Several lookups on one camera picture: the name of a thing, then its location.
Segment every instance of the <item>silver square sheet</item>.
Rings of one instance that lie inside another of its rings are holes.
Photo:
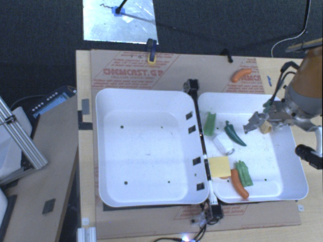
[[[113,7],[123,0],[83,0],[84,40],[145,44],[157,39],[152,0],[128,0],[125,13],[115,16]]]

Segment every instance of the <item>toy sausage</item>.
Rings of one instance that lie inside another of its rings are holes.
[[[250,75],[252,73],[252,69],[250,68],[245,68],[245,69],[241,69],[239,71],[237,71],[232,79],[231,79],[231,82],[233,83],[236,83],[239,81],[239,79],[242,77],[242,76],[245,76],[245,75]]]
[[[243,199],[247,199],[249,197],[249,193],[242,186],[239,179],[239,173],[236,169],[231,169],[231,181],[238,194],[241,195]]]

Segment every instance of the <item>empty white tray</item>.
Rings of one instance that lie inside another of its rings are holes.
[[[208,196],[192,98],[104,89],[96,96],[99,193],[112,207],[199,204]]]
[[[246,187],[250,196],[243,200],[234,190],[230,179],[213,179],[216,196],[226,203],[298,200],[307,195],[306,182],[300,158],[295,154],[295,141],[289,126],[262,134],[259,129],[245,134],[243,125],[270,95],[203,93],[198,104],[202,123],[208,111],[216,113],[216,132],[223,132],[226,121],[233,124],[238,136],[247,144],[237,144],[229,156],[230,167],[242,160],[249,168],[253,186]],[[204,136],[208,157],[222,156],[210,137]]]

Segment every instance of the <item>green toy vegetable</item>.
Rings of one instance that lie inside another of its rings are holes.
[[[243,187],[253,186],[253,182],[249,175],[248,167],[243,161],[239,160],[239,162],[236,162],[236,169],[239,172],[239,179],[241,181],[242,186]]]
[[[224,127],[224,130],[226,131],[226,134],[231,138],[232,141],[241,146],[247,146],[237,135],[236,131],[233,128],[233,125],[229,124],[229,121],[226,121],[226,126]]]
[[[206,136],[212,136],[214,134],[214,127],[216,124],[216,113],[211,114],[211,112],[207,113],[207,118],[204,124],[203,132]]]

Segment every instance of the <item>yellow block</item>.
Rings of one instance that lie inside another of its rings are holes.
[[[229,157],[212,157],[208,158],[211,177],[228,177],[231,176]]]

